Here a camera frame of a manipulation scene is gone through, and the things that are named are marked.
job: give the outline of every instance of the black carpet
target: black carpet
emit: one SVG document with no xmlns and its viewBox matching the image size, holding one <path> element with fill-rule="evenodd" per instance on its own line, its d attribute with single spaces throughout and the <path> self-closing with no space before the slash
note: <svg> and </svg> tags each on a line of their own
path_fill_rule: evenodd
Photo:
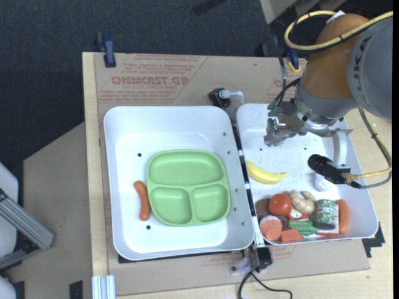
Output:
<svg viewBox="0 0 399 299">
<path fill-rule="evenodd" d="M 0 12 L 0 162 L 10 169 L 84 121 L 81 53 L 97 31 L 116 52 L 252 56 L 273 46 L 259 0 L 0 0 Z"/>
</svg>

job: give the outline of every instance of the tin can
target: tin can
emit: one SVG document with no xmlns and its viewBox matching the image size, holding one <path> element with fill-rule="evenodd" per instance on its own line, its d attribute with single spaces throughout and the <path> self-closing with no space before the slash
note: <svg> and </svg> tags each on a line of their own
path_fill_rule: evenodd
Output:
<svg viewBox="0 0 399 299">
<path fill-rule="evenodd" d="M 337 205 L 330 199 L 319 199 L 315 202 L 314 225 L 318 229 L 330 230 L 335 228 Z"/>
</svg>

